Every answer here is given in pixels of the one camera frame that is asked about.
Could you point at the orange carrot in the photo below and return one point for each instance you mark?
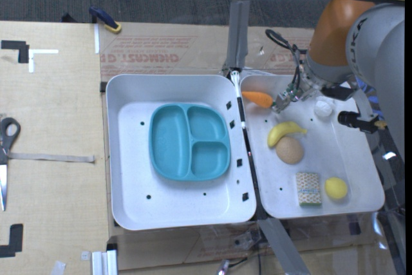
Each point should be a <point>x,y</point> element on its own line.
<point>257,98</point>

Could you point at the black cylinder on white bracket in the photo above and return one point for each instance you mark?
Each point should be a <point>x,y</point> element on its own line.
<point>365,124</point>

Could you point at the yellow banana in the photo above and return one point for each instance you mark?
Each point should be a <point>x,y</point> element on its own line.
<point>280,132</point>

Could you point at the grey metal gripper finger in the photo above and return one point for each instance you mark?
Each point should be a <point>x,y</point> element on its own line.
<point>285,98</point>
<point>277,107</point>

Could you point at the white plastic tray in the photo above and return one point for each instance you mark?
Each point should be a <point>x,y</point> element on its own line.
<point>347,151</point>
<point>135,170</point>

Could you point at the white and green carton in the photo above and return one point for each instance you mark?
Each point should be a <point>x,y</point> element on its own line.
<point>309,189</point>

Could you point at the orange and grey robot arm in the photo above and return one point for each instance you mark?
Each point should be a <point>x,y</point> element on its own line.
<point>376,51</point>

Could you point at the blue divided plate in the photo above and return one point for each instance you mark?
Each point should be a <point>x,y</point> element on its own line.
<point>170,141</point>

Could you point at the yellow lemon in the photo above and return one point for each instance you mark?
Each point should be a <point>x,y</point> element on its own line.
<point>336,188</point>

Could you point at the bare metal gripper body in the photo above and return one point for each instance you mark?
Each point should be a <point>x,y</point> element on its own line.
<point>305,87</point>

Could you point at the white crumpled ball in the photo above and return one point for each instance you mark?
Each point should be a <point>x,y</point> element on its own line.
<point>323,108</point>

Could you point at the brown cardboard board red print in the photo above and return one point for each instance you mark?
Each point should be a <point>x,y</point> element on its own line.
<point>154,53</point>

